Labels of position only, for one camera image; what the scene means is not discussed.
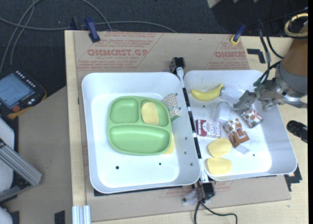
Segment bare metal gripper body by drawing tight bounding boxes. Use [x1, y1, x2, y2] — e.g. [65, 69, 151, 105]
[254, 78, 308, 109]

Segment white packet with red print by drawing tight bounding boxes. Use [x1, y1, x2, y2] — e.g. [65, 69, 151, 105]
[240, 106, 264, 129]

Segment brown and white carton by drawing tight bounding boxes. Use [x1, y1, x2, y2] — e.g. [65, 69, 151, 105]
[223, 117, 250, 149]

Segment white plastic tray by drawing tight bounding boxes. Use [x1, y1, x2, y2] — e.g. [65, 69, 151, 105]
[183, 69, 298, 182]
[81, 71, 202, 194]

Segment yellow banana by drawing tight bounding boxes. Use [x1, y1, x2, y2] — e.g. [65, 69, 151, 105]
[190, 83, 224, 102]

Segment red and white carton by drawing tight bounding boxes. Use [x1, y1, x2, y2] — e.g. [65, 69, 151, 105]
[195, 119, 222, 138]

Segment small white flat block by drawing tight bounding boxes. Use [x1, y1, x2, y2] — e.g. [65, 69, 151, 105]
[235, 144, 250, 155]

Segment yellow oval biscuit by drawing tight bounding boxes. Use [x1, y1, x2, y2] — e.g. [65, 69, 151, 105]
[140, 102, 160, 126]
[203, 157, 233, 176]
[207, 137, 233, 158]
[163, 132, 176, 155]

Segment thin black and white rod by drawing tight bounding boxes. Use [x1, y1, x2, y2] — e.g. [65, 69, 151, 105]
[176, 67, 206, 182]

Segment patterned white and green carton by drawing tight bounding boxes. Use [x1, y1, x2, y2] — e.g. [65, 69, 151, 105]
[161, 93, 181, 122]

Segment green divided plate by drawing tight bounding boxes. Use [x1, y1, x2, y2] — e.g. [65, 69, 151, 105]
[107, 95, 173, 156]

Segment brown cardboard board red print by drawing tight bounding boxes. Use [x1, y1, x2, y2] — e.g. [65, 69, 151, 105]
[73, 30, 292, 222]

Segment black cylinder on white bracket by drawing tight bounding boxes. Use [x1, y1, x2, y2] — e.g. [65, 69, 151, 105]
[286, 120, 308, 144]

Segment black block with thin wires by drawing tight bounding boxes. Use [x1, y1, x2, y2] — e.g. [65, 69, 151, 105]
[165, 57, 186, 73]
[182, 181, 217, 205]

